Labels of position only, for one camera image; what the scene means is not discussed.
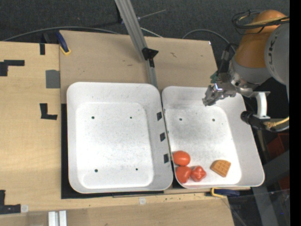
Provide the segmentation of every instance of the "black bracket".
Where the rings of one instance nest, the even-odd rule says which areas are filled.
[[[144,59],[145,60],[149,60],[150,66],[152,68],[155,67],[154,57],[157,55],[158,52],[159,51],[154,50],[154,49],[150,49],[150,48],[143,48],[142,49],[142,53],[143,53]]]
[[[20,213],[21,205],[4,205],[5,190],[0,190],[0,214]]]
[[[24,60],[4,60],[0,62],[0,76],[8,75],[8,66],[24,66]]]

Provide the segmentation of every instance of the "gray tape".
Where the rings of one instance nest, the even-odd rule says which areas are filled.
[[[61,74],[57,70],[46,70],[46,88],[59,89],[61,87]]]

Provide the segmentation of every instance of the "red tomato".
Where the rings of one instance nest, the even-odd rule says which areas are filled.
[[[187,166],[190,162],[190,156],[187,152],[177,151],[173,153],[174,163],[179,166]]]
[[[205,170],[201,167],[201,166],[196,166],[194,167],[194,169],[191,171],[191,178],[195,181],[195,182],[199,182],[200,180],[202,180],[204,177],[206,177],[206,172]]]
[[[175,171],[175,176],[180,183],[186,183],[190,177],[191,168],[186,166],[180,166]]]

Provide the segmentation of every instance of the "white tray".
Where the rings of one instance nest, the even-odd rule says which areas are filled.
[[[173,180],[159,91],[77,82],[67,90],[69,181],[80,193],[157,191]]]
[[[188,152],[191,156],[188,166],[200,165],[207,172],[200,182],[190,178],[181,185],[190,189],[261,185],[264,172],[252,130],[240,119],[246,110],[242,96],[237,94],[205,107],[202,98],[206,90],[172,86],[162,92],[172,153]],[[210,169],[212,162],[218,159],[231,162],[225,178]]]

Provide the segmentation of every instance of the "brown waffle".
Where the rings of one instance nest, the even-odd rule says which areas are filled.
[[[222,177],[226,177],[231,166],[231,162],[226,160],[216,160],[212,163],[210,169],[221,175]]]

